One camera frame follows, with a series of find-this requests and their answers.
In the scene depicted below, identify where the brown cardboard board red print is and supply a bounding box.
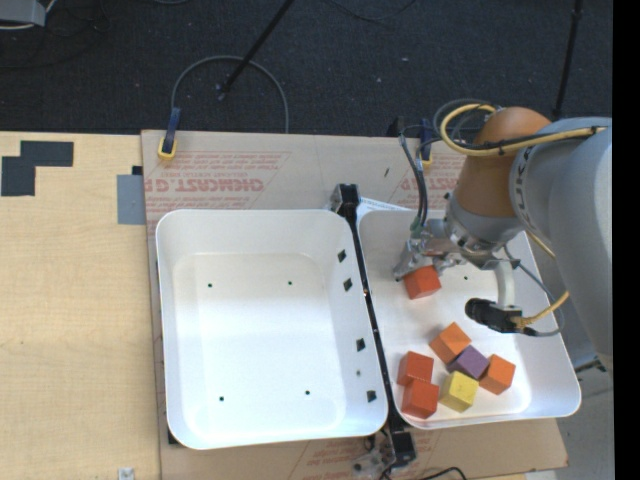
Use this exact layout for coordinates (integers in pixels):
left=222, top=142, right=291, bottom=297
left=140, top=128, right=570, bottom=480

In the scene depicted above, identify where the black cylinder on white bracket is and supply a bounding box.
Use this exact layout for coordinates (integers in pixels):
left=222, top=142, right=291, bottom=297
left=464, top=259, right=524, bottom=335

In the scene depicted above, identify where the black block with thin wires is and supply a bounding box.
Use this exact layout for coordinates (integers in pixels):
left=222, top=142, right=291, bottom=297
left=388, top=428, right=418, bottom=468

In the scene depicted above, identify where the red cube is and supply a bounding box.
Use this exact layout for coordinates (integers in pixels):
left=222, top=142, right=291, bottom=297
left=400, top=378, right=441, bottom=421
left=403, top=265, right=443, bottom=301
left=396, top=350, right=436, bottom=388

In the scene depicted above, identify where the white plastic tray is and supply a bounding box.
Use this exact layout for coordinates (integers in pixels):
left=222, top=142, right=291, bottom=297
left=356, top=206, right=583, bottom=431
left=154, top=208, right=390, bottom=452

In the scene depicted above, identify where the yellow cube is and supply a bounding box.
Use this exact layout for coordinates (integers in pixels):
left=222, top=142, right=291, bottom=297
left=438, top=370, right=481, bottom=414

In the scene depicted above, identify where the purple cube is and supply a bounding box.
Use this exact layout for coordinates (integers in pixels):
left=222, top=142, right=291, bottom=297
left=445, top=344, right=491, bottom=381

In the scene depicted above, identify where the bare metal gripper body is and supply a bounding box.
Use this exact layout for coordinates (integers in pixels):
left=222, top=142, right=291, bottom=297
left=405, top=226, right=497, bottom=271

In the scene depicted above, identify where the orange cube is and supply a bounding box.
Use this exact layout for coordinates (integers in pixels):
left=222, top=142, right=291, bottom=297
left=478, top=353, right=517, bottom=396
left=428, top=321, right=473, bottom=366

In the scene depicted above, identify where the thin black and white rod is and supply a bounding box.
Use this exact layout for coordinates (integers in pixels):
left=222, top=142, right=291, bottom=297
left=348, top=206, right=404, bottom=440

